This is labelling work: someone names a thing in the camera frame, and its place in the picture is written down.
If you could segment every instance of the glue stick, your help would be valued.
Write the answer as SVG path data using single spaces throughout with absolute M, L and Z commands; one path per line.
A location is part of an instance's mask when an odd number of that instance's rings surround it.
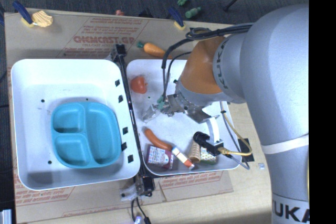
M 173 147 L 172 153 L 178 158 L 189 170 L 193 169 L 195 165 L 188 159 L 176 146 Z

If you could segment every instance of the white band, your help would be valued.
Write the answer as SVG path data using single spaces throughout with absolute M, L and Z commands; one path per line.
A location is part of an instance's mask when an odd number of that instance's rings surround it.
M 268 146 L 261 146 L 261 149 L 264 154 L 277 154 L 280 152 L 285 152 L 289 150 L 293 150 L 298 147 L 303 147 L 309 145 L 309 134 L 301 136 L 299 138 L 284 141 L 281 143 L 268 145 Z

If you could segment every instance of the black hole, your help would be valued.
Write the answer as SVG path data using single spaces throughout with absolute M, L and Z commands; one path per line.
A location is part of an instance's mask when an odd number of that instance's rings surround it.
M 134 161 L 133 155 L 128 156 L 128 163 L 131 163 L 132 161 Z
M 127 148 L 127 144 L 126 144 L 126 142 L 125 142 L 125 143 L 122 143 L 122 144 L 121 144 L 121 151 L 124 151 L 126 148 Z

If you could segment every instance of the brown cylinder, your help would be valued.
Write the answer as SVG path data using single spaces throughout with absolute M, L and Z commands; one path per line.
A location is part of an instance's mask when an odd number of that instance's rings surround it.
M 202 94 L 222 92 L 213 75 L 212 61 L 224 38 L 215 37 L 196 44 L 181 74 L 181 83 L 186 89 Z

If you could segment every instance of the cardboard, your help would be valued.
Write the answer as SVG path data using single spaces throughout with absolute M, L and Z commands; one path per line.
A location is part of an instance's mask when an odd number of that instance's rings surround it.
M 29 11 L 33 13 L 38 10 L 29 9 Z M 113 45 L 120 43 L 125 44 L 127 49 L 126 62 L 139 58 L 155 59 L 137 48 L 137 42 L 152 42 L 166 49 L 183 39 L 189 27 L 217 29 L 227 25 L 187 22 L 186 29 L 181 31 L 174 26 L 172 20 L 52 10 L 45 12 L 53 17 L 53 24 L 46 28 L 37 26 L 28 28 L 20 21 L 20 14 L 5 14 L 17 223 L 130 208 L 130 201 L 121 201 L 120 189 L 132 185 L 131 179 L 46 191 L 33 191 L 22 185 L 16 165 L 10 81 L 12 65 L 27 58 L 104 59 L 109 55 Z M 173 56 L 191 50 L 194 45 L 194 42 L 186 44 L 176 50 Z M 155 184 L 156 190 L 153 196 L 144 198 L 142 201 L 144 205 L 233 192 L 228 171 L 156 178 Z

